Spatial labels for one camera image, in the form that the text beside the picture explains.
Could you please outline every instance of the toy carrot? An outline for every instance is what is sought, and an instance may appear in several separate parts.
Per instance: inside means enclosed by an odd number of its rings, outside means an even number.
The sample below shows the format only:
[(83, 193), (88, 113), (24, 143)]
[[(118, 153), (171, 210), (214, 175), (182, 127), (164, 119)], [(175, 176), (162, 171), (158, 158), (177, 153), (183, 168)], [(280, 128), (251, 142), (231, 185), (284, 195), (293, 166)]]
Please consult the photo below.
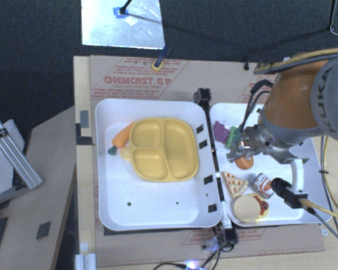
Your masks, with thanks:
[(115, 155), (117, 152), (117, 148), (123, 148), (126, 142), (129, 140), (130, 137), (130, 129), (134, 125), (134, 122), (129, 124), (123, 130), (121, 130), (118, 134), (115, 135), (114, 139), (112, 140), (113, 147), (108, 150), (108, 153), (111, 155)]

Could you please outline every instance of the toy pizza slice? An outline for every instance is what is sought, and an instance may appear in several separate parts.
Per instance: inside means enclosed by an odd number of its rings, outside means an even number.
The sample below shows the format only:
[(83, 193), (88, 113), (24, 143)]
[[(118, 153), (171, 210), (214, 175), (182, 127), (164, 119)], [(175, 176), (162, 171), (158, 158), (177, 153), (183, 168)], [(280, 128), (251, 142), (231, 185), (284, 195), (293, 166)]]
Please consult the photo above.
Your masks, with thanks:
[(225, 180), (225, 184), (232, 199), (239, 197), (248, 188), (248, 180), (240, 179), (226, 171), (222, 171), (221, 175)]

